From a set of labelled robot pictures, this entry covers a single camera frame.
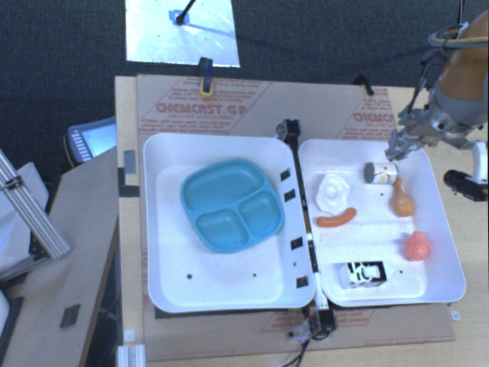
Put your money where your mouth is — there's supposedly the white fried egg toy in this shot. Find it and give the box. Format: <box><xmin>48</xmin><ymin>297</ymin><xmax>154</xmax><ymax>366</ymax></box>
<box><xmin>315</xmin><ymin>172</ymin><xmax>351</xmax><ymax>214</ymax></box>

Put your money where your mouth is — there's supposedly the thin black and white rod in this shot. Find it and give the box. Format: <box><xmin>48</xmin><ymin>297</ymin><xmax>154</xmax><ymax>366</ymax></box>
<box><xmin>287</xmin><ymin>134</ymin><xmax>326</xmax><ymax>310</ymax></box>

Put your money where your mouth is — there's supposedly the blue divided plate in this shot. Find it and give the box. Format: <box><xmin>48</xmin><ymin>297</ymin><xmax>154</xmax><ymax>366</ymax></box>
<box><xmin>180</xmin><ymin>158</ymin><xmax>286</xmax><ymax>255</ymax></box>

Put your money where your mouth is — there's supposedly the black cylinder on white bracket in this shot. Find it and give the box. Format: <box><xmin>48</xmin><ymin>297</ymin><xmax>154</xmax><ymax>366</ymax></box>
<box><xmin>442</xmin><ymin>139</ymin><xmax>489</xmax><ymax>203</ymax></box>

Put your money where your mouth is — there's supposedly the brown cardboard board red print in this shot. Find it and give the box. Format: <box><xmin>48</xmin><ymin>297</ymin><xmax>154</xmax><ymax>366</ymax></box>
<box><xmin>135</xmin><ymin>73</ymin><xmax>458</xmax><ymax>362</ymax></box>

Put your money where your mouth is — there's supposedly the small white can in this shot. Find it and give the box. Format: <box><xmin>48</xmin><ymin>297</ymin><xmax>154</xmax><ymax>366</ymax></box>
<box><xmin>363</xmin><ymin>161</ymin><xmax>399</xmax><ymax>186</ymax></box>

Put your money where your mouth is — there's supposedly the orange sausage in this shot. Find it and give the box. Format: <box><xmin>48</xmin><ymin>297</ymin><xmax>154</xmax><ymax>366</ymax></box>
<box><xmin>316</xmin><ymin>206</ymin><xmax>358</xmax><ymax>229</ymax></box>

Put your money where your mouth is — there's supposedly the white plastic tray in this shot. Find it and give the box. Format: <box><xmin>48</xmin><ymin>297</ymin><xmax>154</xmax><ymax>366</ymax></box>
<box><xmin>297</xmin><ymin>138</ymin><xmax>467</xmax><ymax>308</ymax></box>
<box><xmin>143</xmin><ymin>132</ymin><xmax>317</xmax><ymax>313</ymax></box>

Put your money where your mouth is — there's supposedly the brown chicken drumstick toy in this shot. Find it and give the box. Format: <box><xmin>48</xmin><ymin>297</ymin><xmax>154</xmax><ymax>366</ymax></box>
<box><xmin>393</xmin><ymin>177</ymin><xmax>415</xmax><ymax>218</ymax></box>

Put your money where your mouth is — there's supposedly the black and white carton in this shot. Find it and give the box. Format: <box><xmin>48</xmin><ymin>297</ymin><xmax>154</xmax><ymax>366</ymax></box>
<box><xmin>337</xmin><ymin>260</ymin><xmax>387</xmax><ymax>291</ymax></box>

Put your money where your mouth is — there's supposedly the orange lumpy toy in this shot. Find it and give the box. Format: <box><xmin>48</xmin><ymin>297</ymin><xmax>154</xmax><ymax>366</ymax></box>
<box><xmin>403</xmin><ymin>230</ymin><xmax>432</xmax><ymax>262</ymax></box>

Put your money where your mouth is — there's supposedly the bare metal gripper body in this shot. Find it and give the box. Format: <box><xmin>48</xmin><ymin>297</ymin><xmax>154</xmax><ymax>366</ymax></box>
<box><xmin>397</xmin><ymin>109</ymin><xmax>479</xmax><ymax>150</ymax></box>

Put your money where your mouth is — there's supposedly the black block with thin wires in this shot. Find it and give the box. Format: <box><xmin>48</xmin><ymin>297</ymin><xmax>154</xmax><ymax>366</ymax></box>
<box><xmin>275</xmin><ymin>118</ymin><xmax>301</xmax><ymax>141</ymax></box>
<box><xmin>308</xmin><ymin>307</ymin><xmax>339</xmax><ymax>340</ymax></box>

